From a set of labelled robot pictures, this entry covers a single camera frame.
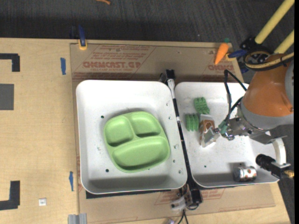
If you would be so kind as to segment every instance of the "orange carrot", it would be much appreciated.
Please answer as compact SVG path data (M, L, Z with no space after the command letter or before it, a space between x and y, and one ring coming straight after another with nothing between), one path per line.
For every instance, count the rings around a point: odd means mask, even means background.
M221 61L221 59L225 56L225 54L227 54L227 52L228 52L228 44L224 42L220 45L218 49L216 59L215 59L215 65L217 65L219 61Z

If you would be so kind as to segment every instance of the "yellow rod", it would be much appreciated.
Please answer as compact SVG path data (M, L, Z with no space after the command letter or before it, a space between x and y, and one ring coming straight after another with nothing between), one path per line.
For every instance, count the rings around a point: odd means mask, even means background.
M287 11L293 6L295 0L284 0L283 3L279 6L270 20L266 23L260 33L256 36L255 42L257 44L262 44L263 41L267 38L270 32L276 27L276 25L280 22L283 16L287 13Z
M285 40L275 49L274 53L280 53L283 54L286 52L286 50L289 49L290 46L294 44L295 39L295 30L293 30L286 38Z

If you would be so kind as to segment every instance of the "wooden table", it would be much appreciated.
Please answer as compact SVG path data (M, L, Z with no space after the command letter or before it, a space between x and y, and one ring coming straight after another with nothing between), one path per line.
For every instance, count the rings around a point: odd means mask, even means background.
M14 84L14 110L0 110L0 200L9 199L10 181L21 184L18 209L0 210L0 223L67 223L69 214L80 213L70 66L70 44L75 42L0 38L0 53L18 53L21 58L20 72L12 72L10 60L0 60L0 84ZM62 75L61 57L66 59L66 75ZM189 223L289 223L276 183L271 191L275 207L193 215ZM47 205L39 206L40 198L47 198Z

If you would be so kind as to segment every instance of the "green divided plate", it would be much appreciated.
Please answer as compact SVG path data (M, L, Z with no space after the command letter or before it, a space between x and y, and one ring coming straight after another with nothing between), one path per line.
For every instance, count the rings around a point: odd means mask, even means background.
M110 119L104 126L105 145L123 172L152 168L168 159L170 147L159 121L148 112L132 112Z

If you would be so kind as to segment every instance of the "can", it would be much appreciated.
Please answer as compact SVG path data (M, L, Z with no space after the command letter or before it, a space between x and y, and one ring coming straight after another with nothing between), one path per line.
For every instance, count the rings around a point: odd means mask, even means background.
M253 166L236 167L233 170L233 177L236 182L252 182L256 179L256 169Z

